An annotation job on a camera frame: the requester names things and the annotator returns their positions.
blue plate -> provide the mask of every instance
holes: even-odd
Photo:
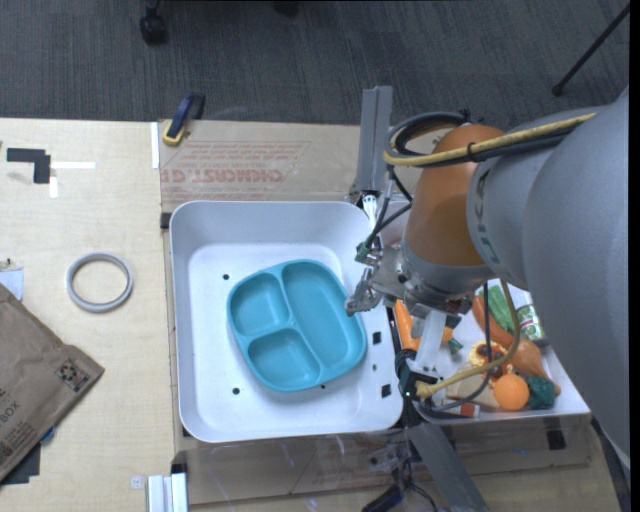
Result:
[[[246,277],[227,299],[227,316],[247,364],[281,392],[319,386],[354,368],[367,340],[346,291],[318,261],[281,263]]]

white ring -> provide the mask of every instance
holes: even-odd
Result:
[[[114,263],[124,272],[124,275],[127,278],[127,285],[125,286],[124,291],[116,299],[110,302],[95,303],[84,300],[76,293],[75,289],[73,288],[73,278],[75,277],[80,267],[86,265],[87,263],[91,263],[92,261],[107,261],[109,263]],[[89,311],[91,313],[104,313],[106,311],[111,311],[112,309],[117,308],[129,298],[132,289],[133,273],[131,272],[131,267],[122,258],[109,252],[89,253],[74,261],[69,267],[69,270],[67,270],[67,291],[69,292],[69,297],[71,297],[71,300],[73,300],[73,302],[75,302],[82,309],[85,309],[86,311]]]

brown paper bag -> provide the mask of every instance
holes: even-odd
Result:
[[[0,482],[103,372],[0,284]]]

toy orange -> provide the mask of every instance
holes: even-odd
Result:
[[[500,407],[508,411],[522,409],[529,400],[527,382],[515,373],[507,373],[500,377],[493,386],[493,396]]]

table surface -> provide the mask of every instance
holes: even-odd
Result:
[[[216,122],[209,123],[215,130]],[[1,511],[143,511],[145,493],[132,477],[169,472],[175,452],[167,290],[151,125],[0,119],[0,255],[24,266],[24,305],[106,369],[43,445],[40,475],[0,487]],[[58,197],[51,198],[48,185],[33,183],[32,164],[6,161],[8,147],[45,149],[52,163],[95,162],[96,168],[57,170]],[[357,147],[350,157],[355,169]],[[127,302],[104,314],[79,309],[65,286],[67,268],[93,251],[118,254],[134,275]],[[86,298],[100,301],[116,296],[124,278],[96,264],[77,283]],[[595,432],[588,437],[588,464],[474,476],[474,482],[492,511],[618,510],[602,447]],[[423,487],[438,502],[433,482]],[[360,510],[383,490],[193,508]],[[412,509],[412,499],[398,510]]]

